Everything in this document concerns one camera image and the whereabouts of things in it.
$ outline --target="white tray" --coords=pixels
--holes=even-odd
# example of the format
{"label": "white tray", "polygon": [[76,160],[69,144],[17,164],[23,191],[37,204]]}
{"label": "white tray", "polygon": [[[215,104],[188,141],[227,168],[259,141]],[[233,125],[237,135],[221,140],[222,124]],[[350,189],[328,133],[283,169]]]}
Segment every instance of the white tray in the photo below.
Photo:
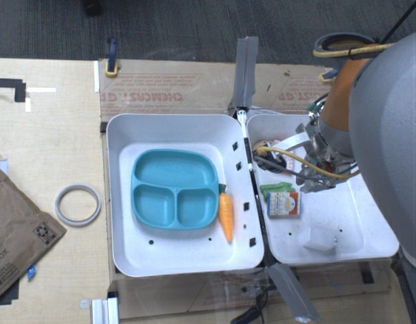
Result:
{"label": "white tray", "polygon": [[[113,259],[123,274],[144,277],[244,270],[261,262],[259,218],[236,120],[227,115],[122,114],[107,125],[107,148]],[[202,229],[170,230],[149,227],[136,218],[130,200],[132,166],[137,156],[150,149],[194,151],[213,162],[219,183],[227,185],[233,200],[231,244],[218,219]]]}
{"label": "white tray", "polygon": [[[247,130],[252,145],[261,140],[282,140],[296,134],[300,124],[306,125],[306,115],[254,115]],[[295,150],[304,157],[304,148]],[[260,169],[256,163],[258,185],[290,182],[294,175],[276,174]],[[301,164],[294,162],[295,172]],[[261,199],[269,246],[275,258],[289,265],[309,265],[336,261],[391,257],[398,250],[398,240],[371,197],[363,178],[358,175],[334,189],[302,193],[301,214],[297,217],[269,217],[267,205]],[[310,227],[318,227],[337,238],[331,250],[304,247]]]}

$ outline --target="cardboard sheet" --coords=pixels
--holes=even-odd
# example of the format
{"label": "cardboard sheet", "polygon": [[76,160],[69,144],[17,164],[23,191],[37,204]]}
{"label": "cardboard sheet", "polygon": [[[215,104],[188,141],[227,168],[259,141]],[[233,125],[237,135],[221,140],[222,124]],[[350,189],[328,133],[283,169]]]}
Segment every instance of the cardboard sheet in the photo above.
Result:
{"label": "cardboard sheet", "polygon": [[[118,60],[115,78],[99,62],[101,121],[121,113],[225,113],[234,91],[234,63]],[[253,109],[306,114],[330,90],[319,81],[322,66],[256,65]]]}
{"label": "cardboard sheet", "polygon": [[0,170],[0,295],[65,232]]}

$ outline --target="wire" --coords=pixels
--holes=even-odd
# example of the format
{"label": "wire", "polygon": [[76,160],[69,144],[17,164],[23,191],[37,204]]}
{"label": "wire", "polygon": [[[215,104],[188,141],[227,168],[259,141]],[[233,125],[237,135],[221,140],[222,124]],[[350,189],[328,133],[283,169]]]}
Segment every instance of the wire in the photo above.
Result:
{"label": "wire", "polygon": [[278,165],[275,162],[268,161],[267,159],[264,159],[263,157],[256,156],[256,155],[253,156],[253,159],[255,161],[262,162],[262,163],[264,163],[266,165],[269,165],[269,166],[271,166],[273,168],[276,168],[276,169],[281,170],[281,171],[285,171],[286,173],[289,173],[289,174],[291,174],[293,176],[298,176],[299,178],[303,178],[303,179],[306,179],[306,180],[327,180],[327,179],[331,179],[332,178],[332,177],[328,177],[328,176],[327,177],[324,177],[324,178],[316,177],[316,176],[305,176],[303,174],[300,174],[300,173],[297,173],[297,172],[295,172],[293,170],[290,170],[288,168],[282,167],[281,165]]}
{"label": "wire", "polygon": [[[259,162],[265,163],[265,164],[267,164],[267,165],[269,165],[269,166],[271,166],[273,168],[277,168],[277,169],[279,169],[281,171],[285,171],[286,173],[292,174],[293,176],[298,176],[299,178],[303,178],[303,179],[306,179],[306,180],[315,180],[315,181],[320,181],[321,180],[321,181],[323,181],[323,180],[329,180],[329,179],[332,179],[333,178],[332,176],[323,176],[323,177],[306,176],[306,175],[297,173],[297,172],[295,172],[293,170],[290,170],[288,168],[282,167],[281,165],[278,165],[277,163],[268,161],[267,159],[264,159],[263,157],[256,156],[256,155],[253,156],[253,159],[255,161],[259,161]],[[349,171],[351,171],[352,169],[356,168],[357,166],[358,165],[355,163],[352,166],[350,166],[348,169],[345,169],[344,171],[339,172],[339,174],[348,173]]]}
{"label": "wire", "polygon": [[313,102],[314,104],[317,104],[318,102],[322,101],[324,98],[326,98],[328,96],[329,92],[323,94],[322,96],[320,96],[315,102]]}
{"label": "wire", "polygon": [[275,151],[277,153],[281,153],[283,155],[292,157],[293,159],[296,159],[297,161],[304,163],[307,167],[310,167],[311,169],[313,169],[314,171],[325,175],[325,176],[329,176],[331,178],[336,178],[336,179],[349,179],[353,176],[356,176],[359,174],[359,170],[355,171],[354,173],[351,174],[335,174],[335,173],[330,173],[329,171],[323,170],[322,168],[316,167],[315,165],[311,164],[310,162],[306,161],[305,159],[302,159],[299,156],[296,156],[294,153],[290,153],[289,151],[286,150],[282,150],[280,148],[272,148],[270,146],[260,146],[259,148],[256,149],[256,153],[259,156],[264,156],[266,155],[267,151]]}
{"label": "wire", "polygon": [[404,20],[411,14],[411,12],[416,8],[416,0],[414,3],[408,8],[408,10],[405,12],[405,14],[398,20],[398,22],[391,28],[390,31],[388,31],[388,34],[382,39],[380,42],[381,45],[385,44],[386,41],[391,37],[392,34],[394,34],[394,31],[397,30],[397,28],[404,22]]}
{"label": "wire", "polygon": [[265,318],[263,317],[262,310],[268,302],[268,291],[275,288],[276,287],[268,287],[262,293],[256,296],[256,308],[259,311],[259,316],[261,317],[261,324],[265,324]]}
{"label": "wire", "polygon": [[315,49],[323,49],[324,51],[331,51],[332,47],[356,47],[362,45],[370,45],[375,41],[372,38],[357,34],[354,32],[334,32],[322,36],[315,42]]}
{"label": "wire", "polygon": [[313,55],[316,57],[350,57],[353,59],[363,59],[365,57],[375,57],[385,49],[390,48],[393,44],[394,43],[388,43],[387,45],[376,45],[344,51],[320,51],[314,49]]}

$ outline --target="black cable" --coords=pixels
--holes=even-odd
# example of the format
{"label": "black cable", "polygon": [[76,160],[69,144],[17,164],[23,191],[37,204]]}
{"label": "black cable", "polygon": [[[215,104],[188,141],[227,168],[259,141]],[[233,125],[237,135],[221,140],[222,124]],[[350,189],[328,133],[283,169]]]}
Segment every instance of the black cable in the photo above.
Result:
{"label": "black cable", "polygon": [[373,43],[373,39],[357,34],[355,32],[334,32],[332,34],[327,34],[317,39],[313,45],[313,49],[321,52],[330,52],[333,50],[332,45],[336,45],[338,48],[341,44],[349,45],[355,43],[356,45],[370,45]]}
{"label": "black cable", "polygon": [[275,289],[277,289],[275,285],[266,287],[260,294],[256,296],[256,306],[250,307],[240,316],[232,319],[230,324],[249,324],[259,317],[261,318],[261,324],[265,324],[265,318],[263,318],[262,310],[268,303],[268,292]]}
{"label": "black cable", "polygon": [[329,94],[329,92],[323,94],[315,102],[313,102],[313,104],[316,105],[318,102],[320,102],[321,100],[323,100],[324,98],[326,98],[328,96],[328,94]]}
{"label": "black cable", "polygon": [[292,174],[293,176],[298,176],[299,178],[304,178],[306,180],[326,180],[326,179],[331,179],[328,176],[326,176],[326,177],[305,176],[305,175],[300,174],[300,173],[297,173],[297,172],[295,172],[293,170],[289,170],[288,168],[282,167],[281,165],[278,165],[275,162],[268,161],[267,159],[264,159],[263,157],[260,157],[260,156],[254,155],[253,156],[253,159],[255,161],[259,161],[259,162],[262,162],[262,163],[264,163],[266,165],[269,165],[269,166],[271,166],[273,168],[276,168],[276,169],[278,169],[280,171],[285,171],[286,173]]}
{"label": "black cable", "polygon": [[391,28],[391,30],[388,32],[388,34],[382,39],[380,42],[381,45],[384,45],[386,41],[391,37],[392,34],[394,34],[394,31],[404,22],[404,20],[411,14],[411,12],[416,8],[416,0],[415,2],[408,8],[408,10],[405,12],[405,14],[398,20],[398,22]]}
{"label": "black cable", "polygon": [[[303,178],[303,179],[306,179],[306,180],[316,180],[316,181],[320,181],[320,180],[328,180],[328,179],[333,179],[333,178],[335,179],[336,178],[334,176],[320,176],[320,177],[317,177],[317,176],[305,176],[303,174],[300,174],[300,173],[297,173],[295,171],[289,170],[289,169],[287,169],[285,167],[282,167],[281,165],[278,165],[277,163],[268,161],[267,159],[264,159],[263,157],[260,157],[260,156],[257,156],[257,155],[253,155],[253,159],[255,161],[259,161],[259,162],[265,163],[267,165],[270,165],[271,167],[277,168],[279,170],[285,171],[286,173],[292,174],[293,176],[298,176],[299,178]],[[347,172],[351,171],[352,169],[354,169],[356,166],[357,166],[357,164],[354,163],[348,169],[345,169],[344,171],[341,171],[338,174],[347,173]]]}

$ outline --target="orange carrot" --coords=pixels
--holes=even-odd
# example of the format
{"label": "orange carrot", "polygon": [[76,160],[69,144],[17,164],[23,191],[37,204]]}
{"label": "orange carrot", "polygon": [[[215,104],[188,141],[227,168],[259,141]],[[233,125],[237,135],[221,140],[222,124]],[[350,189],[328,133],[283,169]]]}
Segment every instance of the orange carrot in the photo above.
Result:
{"label": "orange carrot", "polygon": [[219,217],[220,224],[228,239],[228,242],[232,241],[232,231],[234,227],[234,212],[232,208],[232,198],[225,193],[226,185],[219,185],[219,209],[217,215]]}

